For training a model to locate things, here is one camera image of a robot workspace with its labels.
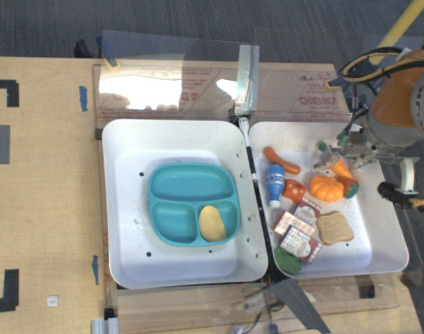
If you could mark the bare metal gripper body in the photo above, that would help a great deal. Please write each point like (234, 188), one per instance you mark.
(359, 147)

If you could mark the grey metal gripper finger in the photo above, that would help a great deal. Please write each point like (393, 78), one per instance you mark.
(327, 161)
(358, 164)

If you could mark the orange carrot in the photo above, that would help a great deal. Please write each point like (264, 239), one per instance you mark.
(343, 169)

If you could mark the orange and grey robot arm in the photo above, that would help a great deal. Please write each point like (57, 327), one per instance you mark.
(392, 99)

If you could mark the orange pumpkin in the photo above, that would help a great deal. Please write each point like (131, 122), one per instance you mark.
(326, 188)

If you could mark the red can with star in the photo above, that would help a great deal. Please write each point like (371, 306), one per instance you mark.
(294, 191)

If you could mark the orange sausage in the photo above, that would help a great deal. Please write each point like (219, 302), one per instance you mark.
(279, 160)

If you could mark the red and white carton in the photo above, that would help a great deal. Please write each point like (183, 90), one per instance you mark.
(292, 223)
(300, 245)
(307, 211)

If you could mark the blue and white bottle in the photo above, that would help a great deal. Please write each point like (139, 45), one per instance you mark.
(275, 184)

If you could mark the white plastic tray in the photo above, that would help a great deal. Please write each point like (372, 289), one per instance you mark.
(128, 204)
(375, 228)

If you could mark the brown bread slice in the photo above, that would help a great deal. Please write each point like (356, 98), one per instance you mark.
(334, 228)

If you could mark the brown cardboard board, red print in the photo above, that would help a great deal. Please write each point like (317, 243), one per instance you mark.
(285, 89)

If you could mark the green leafy vegetable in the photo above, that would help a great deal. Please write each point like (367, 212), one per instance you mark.
(287, 261)

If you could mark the yellow potato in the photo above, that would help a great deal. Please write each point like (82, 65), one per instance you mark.
(212, 224)

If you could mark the blue divided plate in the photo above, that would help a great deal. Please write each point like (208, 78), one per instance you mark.
(177, 190)

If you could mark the black cylinder on white bracket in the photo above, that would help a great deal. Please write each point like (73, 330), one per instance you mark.
(392, 191)

